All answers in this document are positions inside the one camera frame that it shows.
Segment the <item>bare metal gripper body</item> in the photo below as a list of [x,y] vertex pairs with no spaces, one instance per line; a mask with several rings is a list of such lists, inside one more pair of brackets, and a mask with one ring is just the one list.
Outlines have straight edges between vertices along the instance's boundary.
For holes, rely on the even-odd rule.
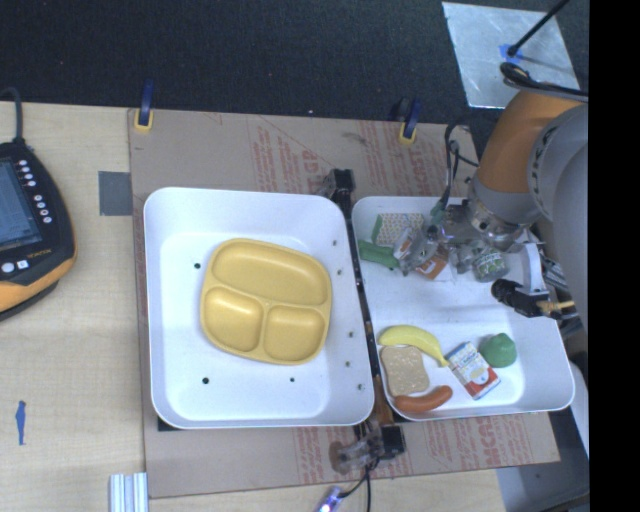
[[439,200],[431,210],[426,234],[449,247],[479,246],[509,252],[525,229],[525,225],[495,215],[479,200],[463,199],[447,205]]

